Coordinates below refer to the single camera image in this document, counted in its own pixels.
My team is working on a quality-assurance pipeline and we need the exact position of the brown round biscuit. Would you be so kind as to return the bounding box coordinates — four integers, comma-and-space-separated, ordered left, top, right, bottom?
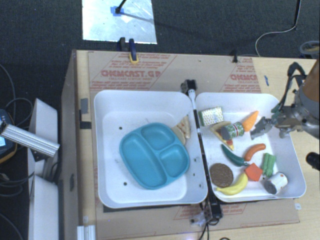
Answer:
209, 162, 235, 189

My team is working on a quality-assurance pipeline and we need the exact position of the brown cardboard board red print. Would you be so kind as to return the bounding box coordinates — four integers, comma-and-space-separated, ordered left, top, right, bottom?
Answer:
87, 50, 301, 235

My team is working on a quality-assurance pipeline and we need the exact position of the orange carrot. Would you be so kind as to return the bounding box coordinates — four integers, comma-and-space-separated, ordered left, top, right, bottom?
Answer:
242, 110, 260, 133

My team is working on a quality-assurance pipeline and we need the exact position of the thin black and white rod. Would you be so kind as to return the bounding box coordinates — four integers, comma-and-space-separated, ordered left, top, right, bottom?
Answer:
187, 88, 215, 206

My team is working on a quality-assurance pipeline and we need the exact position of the yellow and red pizza slice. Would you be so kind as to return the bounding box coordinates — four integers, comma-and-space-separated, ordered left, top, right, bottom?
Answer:
209, 120, 236, 152

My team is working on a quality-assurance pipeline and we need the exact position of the blue divided plate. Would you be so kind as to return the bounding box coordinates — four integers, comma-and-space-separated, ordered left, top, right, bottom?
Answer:
118, 122, 191, 191

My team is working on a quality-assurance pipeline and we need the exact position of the green and white carton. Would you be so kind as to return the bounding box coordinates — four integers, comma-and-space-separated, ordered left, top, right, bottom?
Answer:
198, 106, 225, 128

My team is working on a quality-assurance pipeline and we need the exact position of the yellow banana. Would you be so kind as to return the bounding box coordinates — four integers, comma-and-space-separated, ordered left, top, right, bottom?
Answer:
215, 172, 249, 196

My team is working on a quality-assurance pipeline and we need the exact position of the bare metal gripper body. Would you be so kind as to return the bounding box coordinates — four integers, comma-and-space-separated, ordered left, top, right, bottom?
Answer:
271, 106, 317, 139

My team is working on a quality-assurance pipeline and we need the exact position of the white plastic tray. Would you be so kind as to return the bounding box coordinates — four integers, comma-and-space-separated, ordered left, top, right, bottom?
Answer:
93, 89, 209, 209
194, 91, 307, 204

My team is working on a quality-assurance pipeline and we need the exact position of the green and red can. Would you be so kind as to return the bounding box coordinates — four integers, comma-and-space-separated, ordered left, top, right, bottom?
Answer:
220, 121, 246, 141

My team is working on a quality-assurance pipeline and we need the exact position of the tan triangular sandwich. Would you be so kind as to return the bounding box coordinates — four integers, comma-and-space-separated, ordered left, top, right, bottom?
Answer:
176, 114, 192, 140

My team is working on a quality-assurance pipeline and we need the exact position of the white can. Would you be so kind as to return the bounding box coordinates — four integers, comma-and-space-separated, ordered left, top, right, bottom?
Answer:
263, 171, 289, 196

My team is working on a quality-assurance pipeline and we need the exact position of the orange cube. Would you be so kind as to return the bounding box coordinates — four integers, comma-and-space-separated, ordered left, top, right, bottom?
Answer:
244, 162, 264, 182

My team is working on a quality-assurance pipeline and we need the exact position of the orange sausage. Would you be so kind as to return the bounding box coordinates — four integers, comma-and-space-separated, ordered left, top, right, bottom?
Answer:
243, 143, 267, 162

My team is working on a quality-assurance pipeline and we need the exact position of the dark green pepper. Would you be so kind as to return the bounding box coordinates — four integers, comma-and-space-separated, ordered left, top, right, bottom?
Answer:
220, 143, 250, 168

